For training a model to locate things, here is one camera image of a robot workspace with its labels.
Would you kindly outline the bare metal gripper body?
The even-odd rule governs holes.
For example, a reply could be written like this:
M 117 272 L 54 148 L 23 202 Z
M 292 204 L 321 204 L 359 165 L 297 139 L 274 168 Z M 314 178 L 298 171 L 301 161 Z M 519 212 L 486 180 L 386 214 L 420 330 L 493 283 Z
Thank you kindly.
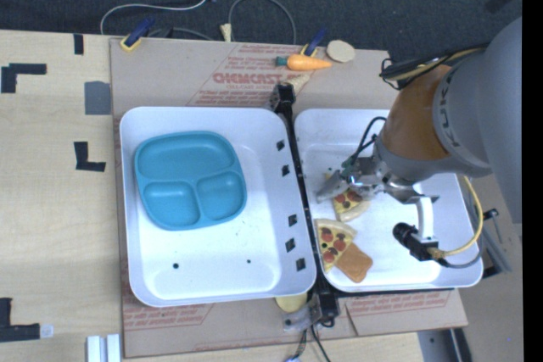
M 386 193 L 402 204 L 415 203 L 423 197 L 412 181 L 394 175 L 383 161 L 375 157 L 348 158 L 344 162 L 344 178 L 349 188 L 350 184 L 373 185 L 375 197 Z

